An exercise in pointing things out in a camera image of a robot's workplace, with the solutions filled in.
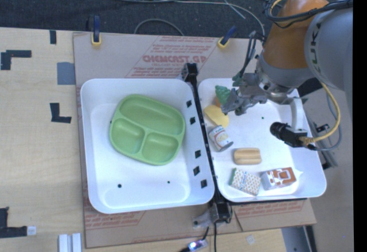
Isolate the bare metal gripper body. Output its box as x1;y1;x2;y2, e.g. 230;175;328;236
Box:
236;72;296;106

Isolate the green divided plate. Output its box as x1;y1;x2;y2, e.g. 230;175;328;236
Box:
108;93;187;167

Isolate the white plastic tray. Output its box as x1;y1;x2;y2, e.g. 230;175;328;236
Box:
197;77;328;203
80;77;216;215

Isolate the black cylinder on white bracket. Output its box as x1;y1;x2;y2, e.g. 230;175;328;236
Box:
269;97;309;148

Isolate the tan bread bun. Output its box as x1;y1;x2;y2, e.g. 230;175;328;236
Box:
232;147;263;166

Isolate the brown cardboard board, red print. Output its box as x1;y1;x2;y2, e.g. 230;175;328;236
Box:
72;32;318;249

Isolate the yellow toy food wedge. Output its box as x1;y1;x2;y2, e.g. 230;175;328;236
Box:
203;104;230;129

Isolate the orange carrot with green top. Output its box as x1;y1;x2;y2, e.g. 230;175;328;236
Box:
214;85;232;109

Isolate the thin black rod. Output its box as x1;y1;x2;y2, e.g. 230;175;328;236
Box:
189;80;224;206

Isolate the orange and white carton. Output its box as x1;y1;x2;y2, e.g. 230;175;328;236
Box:
260;167;297;191

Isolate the white can with yellow picture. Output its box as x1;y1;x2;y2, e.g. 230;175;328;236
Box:
208;125;234;152

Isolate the black block with thin wires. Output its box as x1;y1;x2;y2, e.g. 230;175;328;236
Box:
208;200;233;224
182;62;200;83

